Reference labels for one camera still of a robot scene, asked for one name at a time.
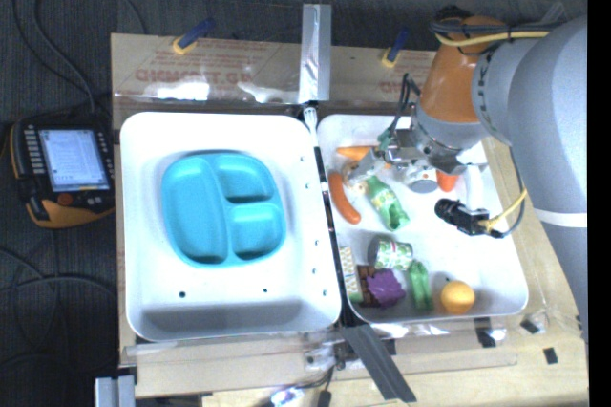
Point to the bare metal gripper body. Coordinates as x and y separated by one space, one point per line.
414 151

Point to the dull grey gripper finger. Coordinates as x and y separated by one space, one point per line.
366 164

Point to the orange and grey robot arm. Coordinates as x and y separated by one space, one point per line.
534 109

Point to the white can with grey base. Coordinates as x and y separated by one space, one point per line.
422 183

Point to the green and white bottle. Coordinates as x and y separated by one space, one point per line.
386 202

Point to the orange red sausage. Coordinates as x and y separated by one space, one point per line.
343 199

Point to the small orange carrot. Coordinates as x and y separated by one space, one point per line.
447 181

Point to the green and white can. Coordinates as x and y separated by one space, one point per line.
393 254

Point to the white yellow green carton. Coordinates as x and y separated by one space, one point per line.
348 269

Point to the brown biscuit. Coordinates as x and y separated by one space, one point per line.
364 281

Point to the purple grapes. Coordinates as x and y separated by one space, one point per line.
384 288

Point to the white plastic tray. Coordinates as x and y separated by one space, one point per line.
477 262
143 214

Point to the green vegetable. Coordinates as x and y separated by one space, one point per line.
420 285

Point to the yellow orange fruit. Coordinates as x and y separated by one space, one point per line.
457 297

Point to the blue divided plate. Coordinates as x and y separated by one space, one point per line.
195 209

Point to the brown cardboard board red print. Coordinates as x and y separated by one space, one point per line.
157 66

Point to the black cylinder on white bracket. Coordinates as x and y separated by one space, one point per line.
460 215

